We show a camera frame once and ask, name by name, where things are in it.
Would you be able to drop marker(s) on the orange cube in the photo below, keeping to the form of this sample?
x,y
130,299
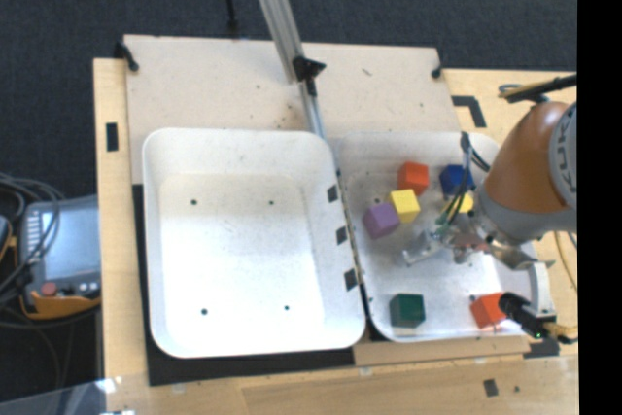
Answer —
x,y
486,310
414,177

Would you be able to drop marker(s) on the white plastic tray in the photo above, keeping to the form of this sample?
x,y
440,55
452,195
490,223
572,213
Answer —
x,y
243,248
437,279

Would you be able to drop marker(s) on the green cube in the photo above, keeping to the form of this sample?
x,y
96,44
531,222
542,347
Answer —
x,y
407,310

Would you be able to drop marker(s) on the purple cube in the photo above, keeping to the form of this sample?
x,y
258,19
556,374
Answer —
x,y
380,220

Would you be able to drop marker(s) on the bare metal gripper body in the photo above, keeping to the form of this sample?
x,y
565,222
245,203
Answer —
x,y
473,242

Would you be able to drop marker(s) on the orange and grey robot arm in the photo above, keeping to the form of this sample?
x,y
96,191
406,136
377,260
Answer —
x,y
525,170

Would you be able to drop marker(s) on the yellow cube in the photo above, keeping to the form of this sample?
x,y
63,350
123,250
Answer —
x,y
404,205
465,204

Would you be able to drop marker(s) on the pale wood board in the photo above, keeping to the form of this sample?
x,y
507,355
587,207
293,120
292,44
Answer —
x,y
218,82

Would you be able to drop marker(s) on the black cylinder on white bracket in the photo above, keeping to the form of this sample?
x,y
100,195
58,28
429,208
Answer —
x,y
527,313

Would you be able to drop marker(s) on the blue cube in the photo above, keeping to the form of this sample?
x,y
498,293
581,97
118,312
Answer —
x,y
454,180

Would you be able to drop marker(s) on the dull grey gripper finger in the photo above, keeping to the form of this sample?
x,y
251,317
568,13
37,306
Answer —
x,y
419,251
462,255

